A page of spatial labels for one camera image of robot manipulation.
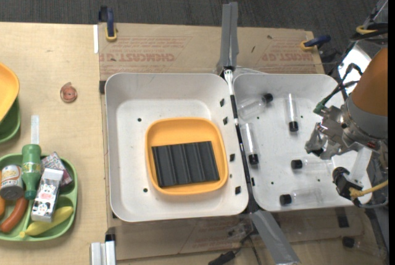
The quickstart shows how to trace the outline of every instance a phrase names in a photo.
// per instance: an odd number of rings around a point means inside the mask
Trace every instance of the white plastic tray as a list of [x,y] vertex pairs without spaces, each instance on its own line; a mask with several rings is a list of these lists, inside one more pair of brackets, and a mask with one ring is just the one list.
[[[342,166],[351,171],[357,153],[354,151],[333,157],[333,167],[330,170],[295,174],[291,169],[291,160],[307,158],[311,161],[321,161],[313,154],[307,154],[304,149],[306,141],[321,121],[314,114],[317,103],[332,92],[336,82],[327,75],[276,75],[276,74],[241,74],[235,77],[233,88],[236,102],[259,95],[271,93],[273,101],[267,105],[264,113],[251,120],[240,119],[240,123],[254,124],[255,134],[259,137],[260,162],[249,166],[254,198],[258,205],[268,211],[300,210],[324,208],[333,206],[352,206],[351,201],[338,195],[336,185],[332,182],[331,171]],[[299,131],[291,133],[288,130],[285,116],[284,100],[292,93],[299,111]],[[327,106],[340,107],[344,103],[341,94],[332,97]],[[365,188],[370,188],[369,177],[362,179]],[[279,197],[292,190],[302,188],[321,189],[324,201],[318,203],[299,204],[297,206],[281,206]],[[371,195],[360,197],[361,203],[366,203]]]
[[[110,203],[117,217],[141,222],[230,216],[246,208],[243,163],[228,86],[222,78],[214,74],[120,73],[107,80],[105,91]],[[229,169],[223,187],[190,196],[165,195],[154,188],[146,167],[144,135],[154,121],[171,117],[203,117],[219,128]],[[234,161],[229,161],[230,154],[235,154]],[[241,187],[238,194],[236,187]]]

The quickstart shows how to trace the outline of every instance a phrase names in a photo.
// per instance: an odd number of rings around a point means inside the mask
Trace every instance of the yellow banana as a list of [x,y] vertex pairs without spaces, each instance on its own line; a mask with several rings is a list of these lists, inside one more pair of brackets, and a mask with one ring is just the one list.
[[34,221],[27,227],[25,231],[20,232],[19,236],[24,238],[26,235],[39,235],[65,221],[72,215],[73,211],[74,208],[71,206],[58,208],[54,212],[54,218],[52,222]]

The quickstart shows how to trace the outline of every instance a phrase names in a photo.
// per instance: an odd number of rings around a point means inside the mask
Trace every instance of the green bowl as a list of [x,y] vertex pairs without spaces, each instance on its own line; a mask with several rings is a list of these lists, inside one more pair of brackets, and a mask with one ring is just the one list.
[[[68,162],[64,158],[60,158],[66,167],[67,171],[69,172],[70,176],[73,178],[73,182],[68,184],[65,187],[60,188],[59,190],[59,197],[56,203],[56,208],[61,208],[64,206],[72,206],[73,213],[72,215],[62,223],[58,224],[57,226],[43,232],[42,234],[29,236],[26,235],[24,238],[19,236],[21,231],[25,231],[27,227],[32,222],[30,219],[30,212],[33,206],[33,200],[30,200],[25,215],[23,216],[22,220],[8,233],[3,233],[0,231],[0,240],[5,241],[45,241],[51,240],[53,238],[60,237],[62,234],[66,233],[66,231],[71,227],[74,222],[75,212],[77,210],[77,172],[74,166]],[[7,165],[22,165],[22,154],[21,153],[14,153],[5,155],[0,158],[0,169],[3,169]],[[3,217],[0,219],[0,223],[7,219],[7,217],[11,214],[12,210],[14,209],[15,201],[6,201],[6,211],[3,214]]]
[[4,143],[17,134],[20,128],[20,110],[18,97],[6,116],[0,122],[0,143]]

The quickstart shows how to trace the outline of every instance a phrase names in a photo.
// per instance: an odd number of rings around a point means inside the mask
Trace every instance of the can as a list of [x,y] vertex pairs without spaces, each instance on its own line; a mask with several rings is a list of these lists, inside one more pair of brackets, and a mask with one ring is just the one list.
[[22,170],[18,165],[8,165],[1,171],[0,196],[5,200],[16,200],[24,194]]

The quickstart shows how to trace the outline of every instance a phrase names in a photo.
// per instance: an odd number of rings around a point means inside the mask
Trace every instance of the sausage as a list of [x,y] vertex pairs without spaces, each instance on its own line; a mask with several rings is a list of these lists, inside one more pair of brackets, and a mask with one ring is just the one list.
[[24,196],[17,199],[14,210],[9,217],[0,225],[0,229],[4,232],[10,232],[21,220],[28,206],[28,200]]
[[4,211],[6,210],[6,200],[0,196],[0,218],[4,214]]

